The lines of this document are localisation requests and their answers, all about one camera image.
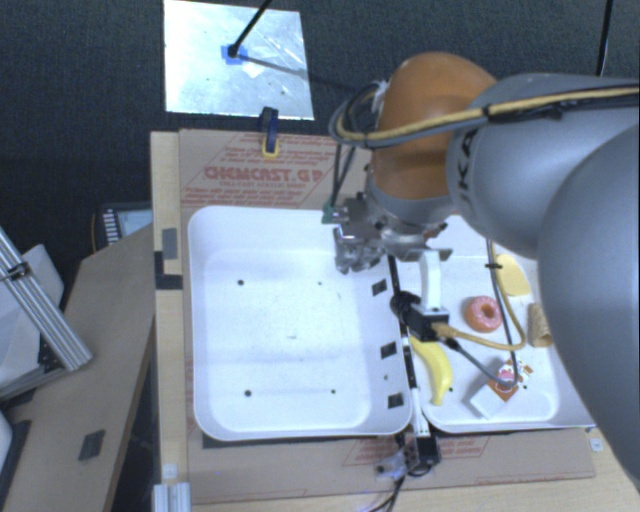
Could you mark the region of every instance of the yellow banana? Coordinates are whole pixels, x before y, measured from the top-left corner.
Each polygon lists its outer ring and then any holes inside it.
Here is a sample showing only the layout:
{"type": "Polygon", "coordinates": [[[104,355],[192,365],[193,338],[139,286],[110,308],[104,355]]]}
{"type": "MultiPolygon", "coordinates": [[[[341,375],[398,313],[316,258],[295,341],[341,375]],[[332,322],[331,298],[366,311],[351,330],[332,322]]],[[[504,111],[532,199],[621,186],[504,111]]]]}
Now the yellow banana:
{"type": "Polygon", "coordinates": [[[453,370],[447,354],[437,342],[424,343],[413,336],[409,336],[409,340],[414,352],[427,365],[431,379],[431,403],[433,405],[442,405],[442,398],[453,382],[453,370]]]}

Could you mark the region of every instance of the cardboard box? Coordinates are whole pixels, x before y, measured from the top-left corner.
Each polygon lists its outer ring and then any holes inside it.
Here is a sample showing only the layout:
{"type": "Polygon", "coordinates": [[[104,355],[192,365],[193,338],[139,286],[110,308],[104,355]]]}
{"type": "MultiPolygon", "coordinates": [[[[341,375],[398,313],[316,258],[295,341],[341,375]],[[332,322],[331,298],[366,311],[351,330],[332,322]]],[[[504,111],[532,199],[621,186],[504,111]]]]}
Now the cardboard box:
{"type": "MultiPolygon", "coordinates": [[[[197,130],[155,139],[156,144],[163,142],[179,152],[175,155],[166,148],[156,152],[164,154],[164,160],[158,160],[154,166],[154,182],[162,189],[154,185],[154,190],[158,190],[154,195],[154,212],[156,223],[158,215],[163,219],[162,225],[156,225],[156,250],[163,247],[160,238],[169,232],[175,232],[181,243],[183,268],[179,273],[183,277],[185,320],[185,367],[182,370],[186,376],[184,431],[188,439],[186,479],[191,483],[192,501],[204,504],[389,490],[392,482],[388,478],[376,478],[376,467],[398,450],[393,437],[221,443],[206,438],[193,418],[190,290],[186,264],[186,226],[191,215],[211,204],[319,210],[331,190],[335,154],[335,143],[331,139],[280,135],[281,156],[276,160],[262,157],[260,140],[261,136],[256,133],[197,130]],[[168,179],[172,163],[174,172],[179,173],[179,185],[177,179],[168,179]],[[176,186],[179,194],[169,190],[176,186]],[[178,195],[181,204],[159,202],[159,198],[175,200],[178,195]]],[[[357,152],[343,188],[345,193],[353,194],[362,188],[361,170],[368,160],[367,152],[357,152]]],[[[577,429],[450,437],[441,441],[441,450],[442,462],[429,475],[407,482],[407,488],[594,476],[588,443],[584,432],[577,429]]]]}

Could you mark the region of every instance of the white tray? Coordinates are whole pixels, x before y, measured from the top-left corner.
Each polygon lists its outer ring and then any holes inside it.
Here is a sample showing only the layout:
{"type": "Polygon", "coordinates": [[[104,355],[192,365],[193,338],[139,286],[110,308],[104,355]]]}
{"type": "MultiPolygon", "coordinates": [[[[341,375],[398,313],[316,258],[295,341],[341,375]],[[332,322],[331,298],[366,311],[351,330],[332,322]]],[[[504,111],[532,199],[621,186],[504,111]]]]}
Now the white tray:
{"type": "Polygon", "coordinates": [[[409,421],[387,266],[340,274],[321,215],[212,206],[189,222],[194,408],[214,438],[391,434],[409,421]]]}
{"type": "MultiPolygon", "coordinates": [[[[432,248],[450,248],[453,254],[441,264],[442,305],[449,310],[449,323],[461,331],[473,332],[463,318],[467,299],[477,295],[493,296],[487,263],[485,241],[459,216],[447,219],[449,227],[430,242],[432,248]]],[[[499,246],[496,253],[509,252],[499,246]]],[[[532,294],[511,298],[514,312],[527,331],[527,306],[539,301],[537,265],[535,261],[513,255],[523,268],[532,294]]],[[[400,285],[403,289],[420,294],[420,276],[416,264],[400,264],[400,285]]],[[[518,333],[511,325],[514,343],[518,333]]],[[[502,328],[481,335],[487,339],[505,343],[502,328]]],[[[465,340],[460,344],[476,359],[496,371],[510,359],[509,352],[486,348],[465,340]]],[[[554,345],[549,348],[533,348],[528,345],[517,352],[518,359],[533,369],[533,374],[505,406],[492,418],[482,417],[469,404],[470,398],[487,382],[482,375],[460,354],[444,348],[453,368],[452,391],[447,393],[441,406],[431,404],[431,385],[425,365],[418,359],[416,378],[421,388],[422,409],[436,427],[451,433],[488,432],[506,430],[530,430],[593,426],[594,422],[578,396],[554,345]]]]}

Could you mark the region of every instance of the metal plate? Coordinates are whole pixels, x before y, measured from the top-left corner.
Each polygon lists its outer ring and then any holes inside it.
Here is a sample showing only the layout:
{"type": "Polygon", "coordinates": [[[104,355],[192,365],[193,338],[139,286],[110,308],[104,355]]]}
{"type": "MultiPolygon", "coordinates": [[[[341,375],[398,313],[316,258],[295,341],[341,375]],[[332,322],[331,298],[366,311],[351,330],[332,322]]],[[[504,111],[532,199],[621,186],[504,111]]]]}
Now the metal plate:
{"type": "Polygon", "coordinates": [[[269,9],[240,49],[235,42],[256,9],[165,0],[168,112],[313,120],[300,14],[269,9]]]}

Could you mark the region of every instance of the toy donut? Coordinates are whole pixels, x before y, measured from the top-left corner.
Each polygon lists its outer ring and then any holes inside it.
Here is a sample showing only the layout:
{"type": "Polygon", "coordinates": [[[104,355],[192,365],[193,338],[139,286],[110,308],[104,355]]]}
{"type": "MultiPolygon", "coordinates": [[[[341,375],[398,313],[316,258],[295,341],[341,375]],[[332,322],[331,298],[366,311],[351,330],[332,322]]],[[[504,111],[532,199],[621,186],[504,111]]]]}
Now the toy donut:
{"type": "Polygon", "coordinates": [[[464,319],[478,332],[493,332],[502,325],[502,315],[495,299],[481,295],[471,299],[464,309],[464,319]]]}

